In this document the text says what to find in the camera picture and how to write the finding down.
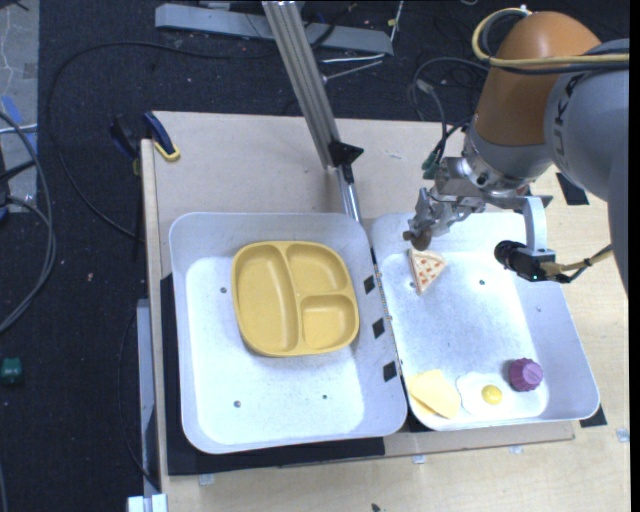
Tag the thin black and white rod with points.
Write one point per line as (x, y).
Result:
(388, 315)

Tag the yellow cheese slice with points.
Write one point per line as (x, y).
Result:
(437, 395)

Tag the purple cupcake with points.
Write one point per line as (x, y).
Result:
(525, 375)

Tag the pale wood board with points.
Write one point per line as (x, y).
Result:
(240, 170)

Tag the black cylinder on white bracket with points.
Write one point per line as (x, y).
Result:
(525, 260)

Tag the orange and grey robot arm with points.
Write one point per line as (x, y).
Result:
(535, 80)

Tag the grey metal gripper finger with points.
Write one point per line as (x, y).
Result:
(449, 217)
(421, 210)

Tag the white plastic tray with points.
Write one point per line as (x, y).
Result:
(480, 330)
(280, 390)

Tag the yellow divided plate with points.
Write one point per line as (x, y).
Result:
(295, 300)

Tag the toy pizza slice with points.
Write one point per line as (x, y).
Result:
(425, 270)

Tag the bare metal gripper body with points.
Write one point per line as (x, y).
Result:
(462, 181)

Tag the white fried egg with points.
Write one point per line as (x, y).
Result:
(475, 395)

